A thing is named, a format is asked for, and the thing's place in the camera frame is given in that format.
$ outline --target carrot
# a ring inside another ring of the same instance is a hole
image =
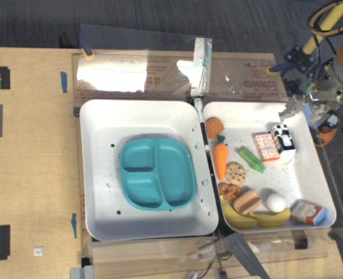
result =
[[[219,180],[223,181],[226,175],[226,166],[228,158],[228,147],[223,143],[226,139],[222,135],[217,136],[218,144],[214,149],[214,156],[216,159],[216,167]]]

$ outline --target white ball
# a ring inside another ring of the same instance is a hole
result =
[[[281,194],[273,193],[267,198],[266,205],[271,212],[279,213],[287,207],[287,200]]]

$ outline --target banana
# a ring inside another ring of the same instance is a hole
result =
[[[221,195],[219,197],[222,203],[224,217],[232,226],[240,229],[249,229],[258,224],[257,220],[237,213]]]
[[[282,226],[290,218],[290,210],[286,208],[280,213],[267,215],[267,214],[255,214],[253,212],[249,213],[249,216],[258,221],[258,223],[263,227],[279,227]]]

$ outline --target yellow tube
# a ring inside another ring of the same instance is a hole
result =
[[[330,30],[339,21],[339,19],[343,16],[343,4],[340,4],[334,7],[329,15],[324,19],[321,23],[320,28],[323,30]],[[320,42],[324,39],[324,37],[317,35],[317,40]],[[316,44],[313,37],[309,39],[309,41],[303,46],[302,50],[305,54],[311,55],[312,52],[315,50]]]

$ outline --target teal plate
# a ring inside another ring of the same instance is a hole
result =
[[[173,139],[128,142],[120,153],[120,175],[125,198],[142,210],[183,208],[196,193],[190,154]]]

